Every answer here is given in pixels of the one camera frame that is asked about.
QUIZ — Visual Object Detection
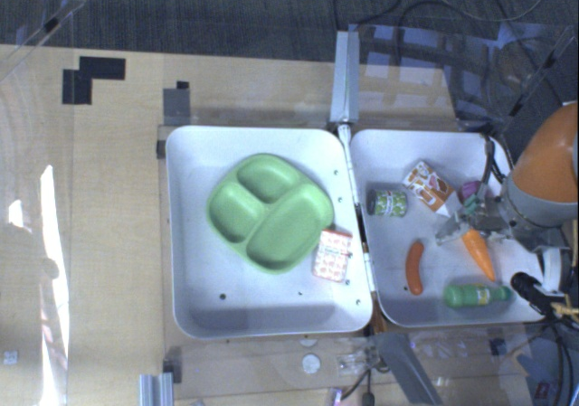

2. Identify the purple round toy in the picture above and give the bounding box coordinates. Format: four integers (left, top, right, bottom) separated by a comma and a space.
458, 180, 485, 206

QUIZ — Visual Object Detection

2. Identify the orange sausage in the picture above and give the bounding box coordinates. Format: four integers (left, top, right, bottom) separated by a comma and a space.
404, 239, 426, 297

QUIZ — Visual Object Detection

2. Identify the orange and white carton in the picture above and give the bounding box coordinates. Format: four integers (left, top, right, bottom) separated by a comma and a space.
402, 160, 462, 219

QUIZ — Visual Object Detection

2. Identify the green bottle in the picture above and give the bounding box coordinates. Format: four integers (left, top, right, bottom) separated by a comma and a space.
441, 282, 514, 310

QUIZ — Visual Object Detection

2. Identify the orange and white packet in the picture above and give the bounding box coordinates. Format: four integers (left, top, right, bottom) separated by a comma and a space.
311, 228, 355, 283

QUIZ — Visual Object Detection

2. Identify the black cylinder on white bracket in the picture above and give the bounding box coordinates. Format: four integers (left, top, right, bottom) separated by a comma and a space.
509, 246, 566, 311

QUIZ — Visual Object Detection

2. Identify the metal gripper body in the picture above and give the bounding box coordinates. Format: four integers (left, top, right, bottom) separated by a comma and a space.
468, 198, 515, 239

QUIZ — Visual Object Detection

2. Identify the green divided plate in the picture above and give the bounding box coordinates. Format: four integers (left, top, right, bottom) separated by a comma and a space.
205, 153, 337, 276

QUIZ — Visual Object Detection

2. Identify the thin black and white rod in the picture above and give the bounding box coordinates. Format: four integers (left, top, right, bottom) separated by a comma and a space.
337, 122, 379, 295

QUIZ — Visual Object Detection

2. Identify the white plastic tray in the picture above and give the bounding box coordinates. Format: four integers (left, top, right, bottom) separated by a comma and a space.
165, 125, 375, 341
350, 128, 551, 329

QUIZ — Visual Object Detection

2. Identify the green can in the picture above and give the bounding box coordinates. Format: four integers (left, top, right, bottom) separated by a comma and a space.
365, 188, 409, 219

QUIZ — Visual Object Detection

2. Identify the orange carrot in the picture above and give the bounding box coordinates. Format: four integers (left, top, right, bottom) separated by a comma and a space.
460, 228, 498, 284

